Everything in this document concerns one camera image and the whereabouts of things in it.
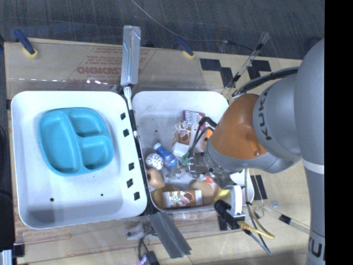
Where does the white plastic tray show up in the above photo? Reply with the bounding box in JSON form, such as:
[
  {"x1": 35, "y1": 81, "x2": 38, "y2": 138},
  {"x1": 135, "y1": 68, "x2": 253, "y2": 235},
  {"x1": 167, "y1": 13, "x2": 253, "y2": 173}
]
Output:
[
  {"x1": 10, "y1": 90, "x2": 148, "y2": 230},
  {"x1": 131, "y1": 90, "x2": 255, "y2": 214}
]

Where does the brown bottle with label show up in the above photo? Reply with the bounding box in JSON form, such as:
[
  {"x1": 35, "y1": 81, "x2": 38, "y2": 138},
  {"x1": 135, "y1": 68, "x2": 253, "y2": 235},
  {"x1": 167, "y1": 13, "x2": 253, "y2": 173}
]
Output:
[{"x1": 152, "y1": 184, "x2": 204, "y2": 210}]

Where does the black cylinder on white bracket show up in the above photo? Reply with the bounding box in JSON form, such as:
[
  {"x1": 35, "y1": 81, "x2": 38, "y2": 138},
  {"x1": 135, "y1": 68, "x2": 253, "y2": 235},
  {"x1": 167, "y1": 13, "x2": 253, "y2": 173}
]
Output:
[{"x1": 213, "y1": 184, "x2": 247, "y2": 230}]

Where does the black block with thin wires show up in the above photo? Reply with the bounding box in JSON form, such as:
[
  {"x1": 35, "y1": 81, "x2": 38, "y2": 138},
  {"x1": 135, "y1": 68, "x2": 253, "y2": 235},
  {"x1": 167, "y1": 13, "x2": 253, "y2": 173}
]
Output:
[{"x1": 145, "y1": 251, "x2": 160, "y2": 265}]

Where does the blue and white bottle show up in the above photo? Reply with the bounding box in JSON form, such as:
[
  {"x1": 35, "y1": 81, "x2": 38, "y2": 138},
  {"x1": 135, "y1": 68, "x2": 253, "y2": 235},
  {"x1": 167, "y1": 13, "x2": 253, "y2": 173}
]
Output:
[{"x1": 152, "y1": 142, "x2": 179, "y2": 171}]

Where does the pink carton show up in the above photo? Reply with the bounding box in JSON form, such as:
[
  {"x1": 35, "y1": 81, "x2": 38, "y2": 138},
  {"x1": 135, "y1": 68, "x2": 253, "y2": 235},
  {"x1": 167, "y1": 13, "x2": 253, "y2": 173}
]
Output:
[{"x1": 183, "y1": 109, "x2": 206, "y2": 127}]

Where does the tan toy doughnut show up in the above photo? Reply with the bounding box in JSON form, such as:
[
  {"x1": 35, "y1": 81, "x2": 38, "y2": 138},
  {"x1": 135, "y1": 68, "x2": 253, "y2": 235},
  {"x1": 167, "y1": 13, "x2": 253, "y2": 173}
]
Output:
[{"x1": 146, "y1": 167, "x2": 166, "y2": 190}]

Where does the small white box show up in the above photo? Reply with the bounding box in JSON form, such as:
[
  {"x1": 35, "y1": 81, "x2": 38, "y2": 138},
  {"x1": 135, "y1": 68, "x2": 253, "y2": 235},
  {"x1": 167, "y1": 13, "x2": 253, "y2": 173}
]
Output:
[{"x1": 172, "y1": 141, "x2": 191, "y2": 158}]

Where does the tan toy bread roll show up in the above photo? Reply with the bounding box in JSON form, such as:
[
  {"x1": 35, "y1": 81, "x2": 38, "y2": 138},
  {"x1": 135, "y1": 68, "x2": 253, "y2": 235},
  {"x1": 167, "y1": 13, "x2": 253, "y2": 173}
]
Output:
[{"x1": 190, "y1": 180, "x2": 219, "y2": 205}]

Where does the brown and white carton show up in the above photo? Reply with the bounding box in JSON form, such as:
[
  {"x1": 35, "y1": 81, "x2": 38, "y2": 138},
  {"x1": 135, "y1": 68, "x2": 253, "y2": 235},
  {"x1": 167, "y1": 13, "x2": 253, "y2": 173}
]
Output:
[{"x1": 172, "y1": 119, "x2": 199, "y2": 146}]

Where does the blue divided plate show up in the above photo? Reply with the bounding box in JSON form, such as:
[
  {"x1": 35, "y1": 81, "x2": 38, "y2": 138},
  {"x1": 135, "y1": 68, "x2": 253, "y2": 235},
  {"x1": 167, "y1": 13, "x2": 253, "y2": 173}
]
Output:
[{"x1": 38, "y1": 107, "x2": 115, "y2": 177}]

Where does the yellow banana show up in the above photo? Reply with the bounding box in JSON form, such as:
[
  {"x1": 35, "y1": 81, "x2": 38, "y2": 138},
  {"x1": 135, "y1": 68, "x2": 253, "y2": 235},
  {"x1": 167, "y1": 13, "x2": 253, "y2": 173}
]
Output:
[{"x1": 214, "y1": 187, "x2": 231, "y2": 202}]

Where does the white spotted ball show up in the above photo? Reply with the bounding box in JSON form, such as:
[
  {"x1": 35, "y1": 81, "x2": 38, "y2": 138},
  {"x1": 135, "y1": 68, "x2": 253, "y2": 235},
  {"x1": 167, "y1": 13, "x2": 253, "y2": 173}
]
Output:
[{"x1": 145, "y1": 152, "x2": 164, "y2": 171}]

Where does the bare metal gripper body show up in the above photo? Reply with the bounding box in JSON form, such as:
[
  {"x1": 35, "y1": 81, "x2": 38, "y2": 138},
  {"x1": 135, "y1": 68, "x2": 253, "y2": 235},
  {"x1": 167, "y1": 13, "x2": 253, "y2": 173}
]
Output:
[{"x1": 187, "y1": 151, "x2": 212, "y2": 176}]

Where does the brown cardboard board red print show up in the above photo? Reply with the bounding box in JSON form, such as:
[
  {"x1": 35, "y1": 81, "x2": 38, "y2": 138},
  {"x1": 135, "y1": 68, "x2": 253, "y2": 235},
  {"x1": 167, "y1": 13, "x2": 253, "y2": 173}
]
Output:
[{"x1": 3, "y1": 37, "x2": 313, "y2": 265}]

